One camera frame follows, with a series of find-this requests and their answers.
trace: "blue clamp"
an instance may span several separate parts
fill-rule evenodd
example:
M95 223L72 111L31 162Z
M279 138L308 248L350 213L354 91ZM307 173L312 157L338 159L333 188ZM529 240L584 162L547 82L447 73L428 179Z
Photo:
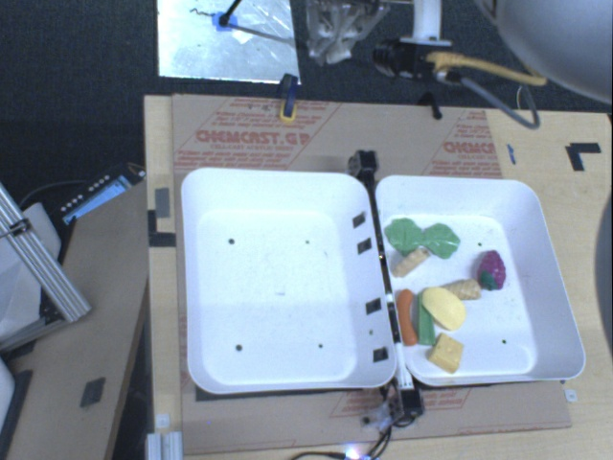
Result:
M219 24L219 18L224 13L225 12L223 12L223 11L219 11L218 13L214 13L213 14L213 25L215 26L215 28L218 31L221 31L221 32L232 31L232 27L238 25L238 19L237 19L237 17L234 14L232 14L232 15L230 15L230 20L228 21L228 25L227 26L222 26L221 24Z
M298 91L298 77L286 73L277 87L277 95L281 98L281 111L279 118L285 123L296 119L296 93Z

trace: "yellow cube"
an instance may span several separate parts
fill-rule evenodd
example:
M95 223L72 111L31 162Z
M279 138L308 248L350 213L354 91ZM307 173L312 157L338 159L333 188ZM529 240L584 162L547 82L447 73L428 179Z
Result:
M445 372L455 373L460 367L464 344L449 337L446 333L440 333L437 342L428 359Z

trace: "gray cable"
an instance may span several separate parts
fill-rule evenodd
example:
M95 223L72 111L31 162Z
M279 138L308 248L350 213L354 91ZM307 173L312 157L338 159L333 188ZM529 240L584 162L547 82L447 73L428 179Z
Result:
M479 85L479 83L477 83L476 81L468 79L467 77L461 77L460 83L467 89L472 90L475 94L481 96L494 107L500 109L502 112L514 119L521 126L527 127L528 129L538 129L540 127L540 117L538 116L538 111L536 110L536 104L534 103L534 98L530 92L530 88L524 87L522 91L524 91L525 93L522 94L522 96L526 98L526 104L528 105L530 111L533 114L532 122L522 118L519 114L517 114L517 112L512 110L508 105L503 103L500 99L494 96L486 88Z

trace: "yellow and blue clip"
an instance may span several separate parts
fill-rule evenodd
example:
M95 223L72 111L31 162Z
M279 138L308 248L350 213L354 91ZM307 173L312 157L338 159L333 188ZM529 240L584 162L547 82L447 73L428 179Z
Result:
M284 123L291 123L296 119L296 92L298 90L298 77L286 73L279 82L277 95L281 97L281 110L279 119Z

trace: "cardboard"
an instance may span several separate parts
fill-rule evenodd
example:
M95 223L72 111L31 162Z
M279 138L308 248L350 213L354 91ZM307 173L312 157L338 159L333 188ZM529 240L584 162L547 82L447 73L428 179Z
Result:
M501 177L483 110L298 102L292 124L279 101L175 96L172 99L175 213L185 175L204 166L343 172L356 150L376 150L377 178L393 173ZM378 390L226 398L198 394L186 368L181 217L176 216L181 408L186 454L368 442L361 419L380 406ZM571 425L559 382L432 389L425 414L394 437L420 438Z

